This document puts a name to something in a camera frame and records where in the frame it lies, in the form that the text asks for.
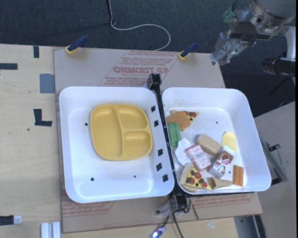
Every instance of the cardboard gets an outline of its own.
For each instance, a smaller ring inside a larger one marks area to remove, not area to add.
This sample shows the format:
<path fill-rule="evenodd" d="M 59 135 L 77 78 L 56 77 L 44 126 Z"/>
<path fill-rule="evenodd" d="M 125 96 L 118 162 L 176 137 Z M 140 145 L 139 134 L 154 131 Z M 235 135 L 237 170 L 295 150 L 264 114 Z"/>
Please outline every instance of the cardboard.
<path fill-rule="evenodd" d="M 145 86 L 151 73 L 161 75 L 163 91 L 169 87 L 224 88 L 219 66 L 209 54 L 190 53 L 179 60 L 177 52 L 79 48 L 68 55 L 54 49 L 55 91 L 61 178 L 62 228 L 64 233 L 161 224 L 155 207 L 168 196 L 79 204 L 71 201 L 64 187 L 59 94 L 70 86 Z M 177 214 L 177 221 L 194 221 L 262 213 L 257 193 L 192 197 L 192 208 Z"/>

